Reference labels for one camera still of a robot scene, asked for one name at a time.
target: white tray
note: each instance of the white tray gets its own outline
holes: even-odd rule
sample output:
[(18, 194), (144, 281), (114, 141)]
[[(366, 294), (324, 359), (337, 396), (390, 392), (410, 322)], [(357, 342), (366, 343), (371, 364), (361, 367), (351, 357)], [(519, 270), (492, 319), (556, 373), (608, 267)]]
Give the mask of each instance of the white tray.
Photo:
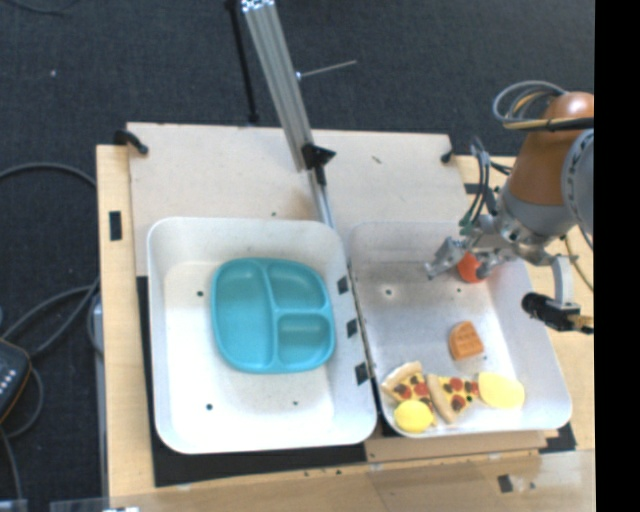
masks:
[[(496, 410), (476, 401), (453, 425), (440, 420), (422, 434), (407, 434), (393, 420), (395, 402), (381, 394), (388, 423), (407, 437), (431, 438), (500, 431), (551, 430), (569, 421), (571, 398), (546, 327), (522, 310), (531, 283), (522, 261), (496, 268), (484, 282), (468, 284), (455, 270), (428, 280), (432, 261), (455, 223), (366, 223), (350, 238), (352, 276), (373, 373), (378, 384), (403, 363), (418, 360), (425, 373), (474, 377), (498, 372), (520, 380), (521, 410)], [(454, 361), (448, 334), (471, 320), (483, 354)]]
[[(338, 235), (318, 222), (167, 218), (148, 236), (149, 309), (155, 423), (170, 448), (189, 454), (335, 446), (364, 441), (377, 412), (354, 297)], [(216, 269), (242, 257), (286, 258), (325, 280), (336, 348), (321, 367), (256, 375), (235, 370), (217, 352), (209, 286)]]

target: wooden table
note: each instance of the wooden table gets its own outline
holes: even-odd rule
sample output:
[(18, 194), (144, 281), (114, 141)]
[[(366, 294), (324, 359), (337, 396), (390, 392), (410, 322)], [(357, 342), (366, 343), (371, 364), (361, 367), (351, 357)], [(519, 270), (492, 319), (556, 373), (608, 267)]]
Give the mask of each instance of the wooden table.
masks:
[[(510, 158), (498, 159), (503, 163)], [(477, 180), (475, 161), (470, 157), (456, 157), (449, 164), (458, 168), (464, 182)], [(145, 391), (143, 356), (140, 337), (140, 320), (136, 291), (136, 269), (132, 226), (132, 199), (130, 187), (130, 150), (124, 146), (104, 145), (97, 148), (98, 208), (100, 229), (101, 292), (103, 308), (103, 338), (105, 345), (105, 388), (107, 410), (107, 460), (109, 495), (114, 499), (129, 499), (129, 504), (153, 503), (170, 506), (180, 504), (183, 510), (210, 510), (212, 501), (221, 509), (233, 504), (236, 510), (253, 510), (252, 502), (259, 502), (262, 510), (389, 510), (387, 498), (393, 475), (409, 472), (417, 480), (416, 493), (420, 486), (417, 475), (434, 465), (461, 464), (460, 471), (468, 470), (472, 464), (477, 474), (504, 470), (500, 464), (512, 464), (512, 468), (534, 463), (540, 475), (551, 475), (562, 469), (563, 464), (575, 464), (566, 459), (545, 456), (544, 460), (535, 449), (507, 450), (499, 457), (498, 466), (489, 462), (496, 455), (487, 456), (482, 450), (464, 451), (466, 455), (450, 454), (423, 457), (411, 456), (404, 461), (359, 464), (340, 468), (322, 468), (308, 471), (291, 471), (215, 481), (198, 482), (187, 486), (156, 488), (153, 479), (153, 462), (150, 448), (147, 395)], [(499, 185), (496, 179), (493, 185)], [(120, 212), (121, 237), (112, 240), (110, 213)], [(593, 279), (592, 253), (584, 243), (579, 231), (573, 230), (568, 237), (571, 250), (580, 255), (580, 265)], [(566, 253), (567, 245), (556, 242), (552, 252)], [(553, 279), (550, 270), (529, 267), (536, 291), (553, 295)], [(583, 313), (593, 314), (593, 294), (576, 273), (576, 301), (583, 306)], [(579, 455), (578, 473), (586, 471), (584, 478), (591, 478), (590, 469), (595, 450), (594, 434), (594, 374), (593, 337), (580, 333), (557, 333), (550, 331), (561, 368), (573, 400), (571, 426), (576, 436), (577, 447), (586, 458)], [(541, 433), (540, 438), (554, 436), (555, 432)], [(369, 441), (385, 450), (385, 441)], [(380, 469), (390, 475), (382, 480)], [(573, 499), (582, 500), (588, 510), (589, 491), (580, 490), (582, 483), (568, 485), (566, 492)], [(380, 494), (387, 488), (391, 494)], [(136, 496), (135, 503), (130, 498)]]

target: yellow toy food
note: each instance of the yellow toy food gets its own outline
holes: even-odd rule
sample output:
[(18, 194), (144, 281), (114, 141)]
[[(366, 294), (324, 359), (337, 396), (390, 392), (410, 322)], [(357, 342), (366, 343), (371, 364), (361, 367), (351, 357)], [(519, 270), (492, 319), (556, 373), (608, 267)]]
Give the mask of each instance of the yellow toy food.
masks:
[(393, 418), (399, 429), (412, 434), (424, 432), (433, 423), (429, 406), (420, 400), (405, 400), (396, 407)]
[(515, 409), (525, 400), (524, 386), (520, 381), (491, 372), (478, 374), (480, 399), (491, 407)]

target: waffle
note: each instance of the waffle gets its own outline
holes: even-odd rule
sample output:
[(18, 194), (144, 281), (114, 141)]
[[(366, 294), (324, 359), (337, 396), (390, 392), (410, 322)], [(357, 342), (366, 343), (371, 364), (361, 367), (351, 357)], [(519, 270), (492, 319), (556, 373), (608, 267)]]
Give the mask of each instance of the waffle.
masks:
[(455, 360), (475, 356), (484, 351), (484, 345), (470, 321), (456, 324), (449, 334), (449, 350)]

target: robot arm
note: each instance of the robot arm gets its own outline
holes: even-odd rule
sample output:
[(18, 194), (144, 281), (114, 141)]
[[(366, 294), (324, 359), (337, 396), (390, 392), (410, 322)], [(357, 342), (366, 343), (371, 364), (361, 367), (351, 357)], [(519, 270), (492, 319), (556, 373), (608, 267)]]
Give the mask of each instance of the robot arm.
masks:
[[(504, 98), (519, 91), (508, 113), (500, 114)], [(525, 118), (541, 100), (546, 103), (542, 114)], [(445, 240), (434, 261), (426, 264), (427, 273), (434, 278), (456, 266), (463, 279), (475, 282), (518, 258), (550, 266), (555, 297), (530, 293), (522, 307), (556, 330), (591, 333), (591, 320), (573, 302), (572, 257), (549, 254), (546, 247), (576, 225), (593, 235), (594, 97), (545, 82), (524, 82), (500, 93), (493, 111), (506, 128), (528, 132), (525, 141), (495, 209), (487, 214), (481, 208), (491, 161), (479, 141), (472, 144), (484, 191), (461, 221), (463, 238)]]

